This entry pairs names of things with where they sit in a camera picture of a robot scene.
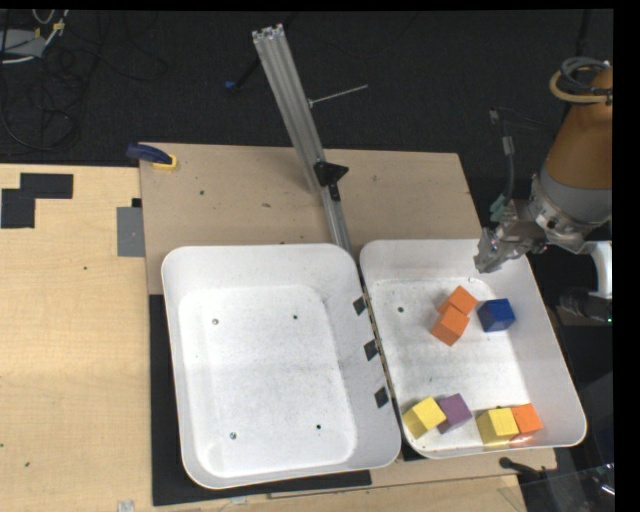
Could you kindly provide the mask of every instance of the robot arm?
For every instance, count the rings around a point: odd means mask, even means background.
[[[597,74],[583,85],[572,77],[579,70]],[[574,93],[560,88],[560,82]],[[587,299],[604,300],[610,306],[611,242],[585,238],[612,218],[613,67],[593,59],[567,59],[551,78],[550,89],[573,105],[540,172],[532,178],[529,199],[509,198],[499,206],[499,224],[494,230],[483,229],[474,262],[479,272],[488,273],[507,260],[543,252],[548,245],[590,254],[599,289]],[[603,251],[608,251],[608,257],[603,257]],[[563,307],[574,313],[594,317],[578,308],[575,300],[565,302]]]

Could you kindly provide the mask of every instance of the blue clamp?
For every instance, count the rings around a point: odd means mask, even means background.
[[[146,144],[130,143],[127,146],[127,157],[151,162],[154,167],[161,169],[173,169],[176,166],[176,157]]]

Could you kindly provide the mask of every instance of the black bracket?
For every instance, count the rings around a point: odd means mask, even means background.
[[[329,162],[316,162],[313,166],[316,172],[318,183],[321,187],[329,187],[331,199],[340,201],[340,192],[338,191],[338,181],[349,171],[344,165],[331,164]]]

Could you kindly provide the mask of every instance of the empty white tray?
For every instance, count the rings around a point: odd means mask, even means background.
[[[531,402],[544,428],[528,442],[493,448],[483,445],[473,419],[418,439],[403,425],[405,438],[430,458],[580,443],[586,419],[529,261],[522,257],[480,274],[473,261],[477,245],[477,239],[375,241],[360,254],[400,413],[428,396],[460,393],[476,417],[486,409]],[[458,285],[480,301],[477,307],[509,299],[515,323],[486,333],[476,308],[463,335],[446,345],[430,330],[437,307]]]
[[[392,462],[401,434],[351,256],[181,247],[162,280],[184,467],[207,488]]]

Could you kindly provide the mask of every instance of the blue block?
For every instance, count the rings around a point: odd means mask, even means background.
[[[477,311],[484,332],[504,331],[516,321],[509,299],[488,300]]]

